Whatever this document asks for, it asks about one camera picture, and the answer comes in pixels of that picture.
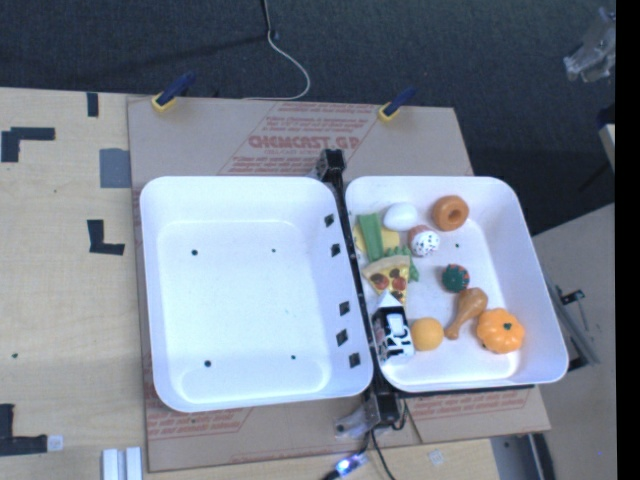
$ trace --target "blue led light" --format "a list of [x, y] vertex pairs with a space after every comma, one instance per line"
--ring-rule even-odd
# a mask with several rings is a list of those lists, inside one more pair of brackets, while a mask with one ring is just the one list
[[349, 459], [342, 459], [336, 464], [336, 471], [342, 475], [342, 473], [349, 471], [351, 467], [351, 461]]

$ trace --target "plastic donut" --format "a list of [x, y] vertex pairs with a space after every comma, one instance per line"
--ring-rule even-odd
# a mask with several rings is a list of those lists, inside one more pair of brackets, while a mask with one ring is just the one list
[[442, 231], [453, 231], [462, 226], [469, 216], [469, 206], [459, 196], [445, 196], [433, 207], [433, 221]]

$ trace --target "dark carpet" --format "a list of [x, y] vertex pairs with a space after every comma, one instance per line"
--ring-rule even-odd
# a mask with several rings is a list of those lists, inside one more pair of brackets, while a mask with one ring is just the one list
[[[304, 101], [453, 107], [474, 172], [518, 193], [533, 235], [614, 201], [598, 112], [615, 68], [570, 82], [563, 57], [616, 0], [267, 0]], [[304, 77], [265, 40], [260, 0], [0, 0], [0, 86], [290, 97]]]

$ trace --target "black tape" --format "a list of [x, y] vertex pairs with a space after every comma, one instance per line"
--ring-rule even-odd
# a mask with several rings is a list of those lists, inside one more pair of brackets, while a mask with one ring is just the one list
[[55, 140], [55, 128], [11, 127], [11, 133], [20, 140]]
[[0, 162], [17, 162], [20, 152], [20, 139], [11, 132], [2, 132], [2, 150]]
[[2, 132], [0, 162], [17, 162], [21, 140], [55, 140], [55, 128], [12, 127]]
[[103, 220], [88, 220], [87, 227], [89, 228], [89, 240], [91, 241], [89, 252], [95, 252], [99, 254], [115, 254], [117, 256], [122, 256], [124, 254], [125, 244], [104, 243]]
[[0, 456], [46, 453], [46, 435], [16, 437], [13, 435], [13, 404], [0, 404]]
[[98, 113], [99, 113], [98, 93], [88, 92], [87, 93], [87, 116], [98, 117]]
[[13, 436], [13, 404], [0, 404], [0, 439]]

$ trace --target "plastic pizza slice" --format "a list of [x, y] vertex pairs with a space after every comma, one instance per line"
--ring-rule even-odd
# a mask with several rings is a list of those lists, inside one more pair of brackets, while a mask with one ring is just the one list
[[388, 256], [369, 263], [361, 273], [376, 293], [389, 290], [403, 306], [407, 298], [411, 258], [405, 255]]

